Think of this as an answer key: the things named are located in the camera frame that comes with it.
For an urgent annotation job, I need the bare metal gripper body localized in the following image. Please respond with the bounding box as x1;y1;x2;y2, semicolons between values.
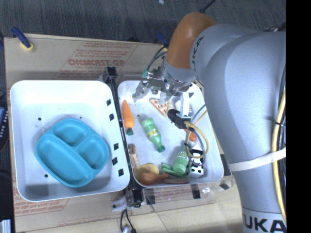
145;66;195;98

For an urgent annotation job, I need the pizza slice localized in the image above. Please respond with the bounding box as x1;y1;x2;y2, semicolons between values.
149;98;173;117

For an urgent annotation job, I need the white plastic tray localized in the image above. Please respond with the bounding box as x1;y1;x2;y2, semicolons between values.
9;80;131;202
117;80;225;188

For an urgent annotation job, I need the orange carrot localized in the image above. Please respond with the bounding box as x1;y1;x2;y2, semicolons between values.
121;100;135;136

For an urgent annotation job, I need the green bottle yellow label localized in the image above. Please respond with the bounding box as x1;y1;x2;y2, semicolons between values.
141;117;166;153
173;145;190;175

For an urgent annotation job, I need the small orange toy food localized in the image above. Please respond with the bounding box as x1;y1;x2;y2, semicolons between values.
185;128;197;142

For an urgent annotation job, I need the beige toy pastry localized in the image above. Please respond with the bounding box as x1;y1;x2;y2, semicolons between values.
128;143;141;169

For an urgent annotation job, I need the green pea pod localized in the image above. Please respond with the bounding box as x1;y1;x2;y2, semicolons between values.
160;162;188;179

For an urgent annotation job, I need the tan round bread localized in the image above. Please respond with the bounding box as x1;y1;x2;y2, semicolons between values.
133;162;160;181

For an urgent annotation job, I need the black and white carton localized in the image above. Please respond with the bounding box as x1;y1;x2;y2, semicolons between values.
188;143;205;179

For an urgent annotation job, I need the brown chicken drumstick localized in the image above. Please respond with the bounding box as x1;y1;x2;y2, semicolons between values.
140;171;170;186

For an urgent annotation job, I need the brown biscuit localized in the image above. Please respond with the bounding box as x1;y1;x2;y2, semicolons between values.
163;177;190;185

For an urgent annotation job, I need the brown cardboard board red print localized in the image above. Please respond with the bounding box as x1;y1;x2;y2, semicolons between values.
3;33;234;233

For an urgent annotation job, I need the blue divided plate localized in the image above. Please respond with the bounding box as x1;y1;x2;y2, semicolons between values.
35;117;111;188

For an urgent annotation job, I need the black cylinder on white bracket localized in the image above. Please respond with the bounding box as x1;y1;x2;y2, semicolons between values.
167;91;193;130

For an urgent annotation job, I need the black block with thin wires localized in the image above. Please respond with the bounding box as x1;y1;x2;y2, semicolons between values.
124;188;144;208
105;66;118;83

